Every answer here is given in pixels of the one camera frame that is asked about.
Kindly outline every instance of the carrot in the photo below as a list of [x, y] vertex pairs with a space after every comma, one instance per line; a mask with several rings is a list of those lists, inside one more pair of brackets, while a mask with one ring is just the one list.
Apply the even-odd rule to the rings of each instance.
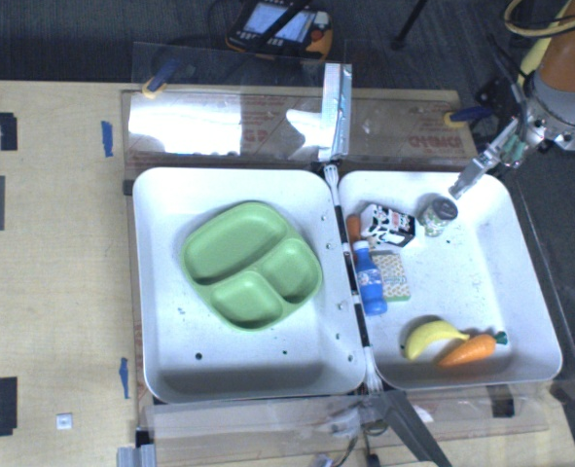
[[451, 353], [445, 356], [439, 363], [439, 367], [454, 367], [464, 363], [483, 360], [492, 353], [498, 344], [507, 344], [508, 337], [505, 332], [499, 332], [495, 336], [479, 334], [468, 341], [463, 342]]
[[349, 239], [350, 245], [361, 239], [361, 218], [355, 214], [350, 214], [345, 219], [345, 225], [347, 227], [347, 238]]

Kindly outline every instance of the green divided plate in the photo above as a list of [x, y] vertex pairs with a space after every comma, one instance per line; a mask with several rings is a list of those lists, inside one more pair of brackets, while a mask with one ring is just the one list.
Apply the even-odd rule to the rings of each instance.
[[238, 204], [191, 233], [181, 266], [216, 315], [247, 331], [283, 320], [322, 283], [322, 268], [302, 236], [257, 201]]

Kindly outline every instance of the wooden table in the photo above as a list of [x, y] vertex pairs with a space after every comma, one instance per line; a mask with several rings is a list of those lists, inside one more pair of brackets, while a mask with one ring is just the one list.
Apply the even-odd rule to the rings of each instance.
[[[18, 423], [0, 467], [116, 465], [138, 423], [121, 94], [134, 85], [0, 82], [18, 149], [0, 150], [0, 377], [18, 378]], [[113, 128], [106, 157], [101, 122]], [[128, 398], [119, 368], [128, 361]], [[561, 405], [547, 430], [441, 442], [456, 465], [575, 465]], [[72, 413], [70, 429], [56, 416]], [[403, 446], [383, 464], [414, 460]], [[311, 456], [245, 465], [308, 465]], [[352, 454], [346, 466], [364, 465]]]

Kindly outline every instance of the white tray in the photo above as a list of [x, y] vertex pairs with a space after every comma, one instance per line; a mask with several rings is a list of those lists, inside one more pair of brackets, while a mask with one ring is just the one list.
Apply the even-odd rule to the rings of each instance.
[[[416, 215], [432, 195], [448, 196], [456, 178], [456, 173], [355, 171], [342, 178], [340, 200], [345, 216], [369, 202]], [[507, 189], [486, 175], [455, 203], [458, 217], [441, 235], [427, 237], [418, 226], [401, 253], [411, 299], [367, 318], [379, 372], [401, 389], [550, 380], [560, 370], [561, 350]], [[401, 344], [411, 327], [429, 317], [470, 333], [505, 331], [509, 342], [464, 367], [432, 365], [448, 342], [432, 344], [410, 362]]]
[[[416, 214], [446, 194], [456, 174], [358, 171], [343, 177], [344, 216], [368, 202]], [[323, 271], [317, 295], [267, 331], [222, 323], [186, 281], [186, 236], [227, 208], [259, 200], [303, 236]], [[155, 168], [133, 188], [147, 385], [168, 403], [349, 392], [363, 381], [364, 353], [350, 300], [330, 190], [299, 170]], [[486, 176], [457, 202], [458, 218], [436, 238], [402, 252], [412, 297], [367, 317], [382, 378], [402, 389], [548, 380], [561, 352], [521, 228], [505, 187]], [[440, 317], [460, 330], [504, 330], [510, 342], [465, 368], [432, 365], [442, 343], [414, 362], [402, 355], [408, 330]]]
[[[189, 233], [246, 200], [273, 206], [322, 267], [317, 294], [265, 331], [227, 326], [179, 265]], [[144, 374], [167, 403], [339, 394], [365, 361], [350, 302], [339, 228], [323, 180], [298, 170], [155, 168], [133, 187]]]

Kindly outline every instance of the bottle cap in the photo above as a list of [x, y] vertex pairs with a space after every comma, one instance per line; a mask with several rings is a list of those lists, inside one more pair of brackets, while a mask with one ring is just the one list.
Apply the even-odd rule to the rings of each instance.
[[387, 312], [388, 304], [383, 298], [378, 300], [369, 300], [368, 302], [363, 303], [363, 309], [365, 310], [365, 314], [367, 316], [382, 315], [383, 313]]
[[358, 251], [359, 249], [367, 249], [369, 251], [369, 242], [367, 240], [357, 240], [352, 244], [354, 251]]
[[432, 209], [441, 220], [451, 221], [458, 216], [458, 208], [448, 198], [435, 198], [432, 200]]

